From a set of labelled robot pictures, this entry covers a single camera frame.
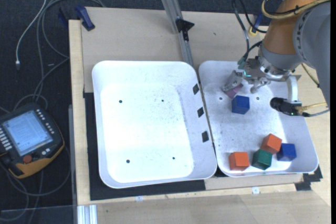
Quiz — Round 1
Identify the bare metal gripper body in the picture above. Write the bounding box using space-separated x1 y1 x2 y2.
237 58 292 85

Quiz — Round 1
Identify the purple cube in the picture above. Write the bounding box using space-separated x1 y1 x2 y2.
223 84 244 99

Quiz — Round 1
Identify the blue cube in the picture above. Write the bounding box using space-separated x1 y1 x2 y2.
276 143 298 162
231 95 250 115

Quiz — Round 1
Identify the white plastic tray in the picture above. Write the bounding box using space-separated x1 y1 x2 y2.
91 60 218 189
198 60 320 178

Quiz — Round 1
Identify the orange cube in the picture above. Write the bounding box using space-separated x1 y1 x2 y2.
228 151 250 172
260 133 283 155

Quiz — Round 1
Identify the green cube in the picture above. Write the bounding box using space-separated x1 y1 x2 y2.
251 148 273 171

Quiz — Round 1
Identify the brown flat board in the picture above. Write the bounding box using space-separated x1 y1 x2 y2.
80 6 305 191

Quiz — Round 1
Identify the black cylinder on white bracket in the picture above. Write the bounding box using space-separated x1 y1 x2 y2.
270 74 303 116

